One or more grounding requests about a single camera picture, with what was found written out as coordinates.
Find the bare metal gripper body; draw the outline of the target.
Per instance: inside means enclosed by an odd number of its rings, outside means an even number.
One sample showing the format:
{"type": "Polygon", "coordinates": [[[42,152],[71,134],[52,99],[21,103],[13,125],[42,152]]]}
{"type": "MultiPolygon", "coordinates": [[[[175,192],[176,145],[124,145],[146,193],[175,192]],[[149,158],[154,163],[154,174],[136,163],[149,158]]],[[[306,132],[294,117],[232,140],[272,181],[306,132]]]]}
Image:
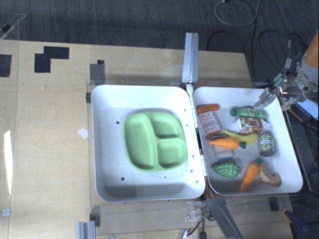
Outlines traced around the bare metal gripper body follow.
{"type": "Polygon", "coordinates": [[[285,76],[274,81],[275,93],[282,104],[296,104],[309,100],[319,103],[319,89],[308,80],[299,79],[297,76],[285,76]]]}

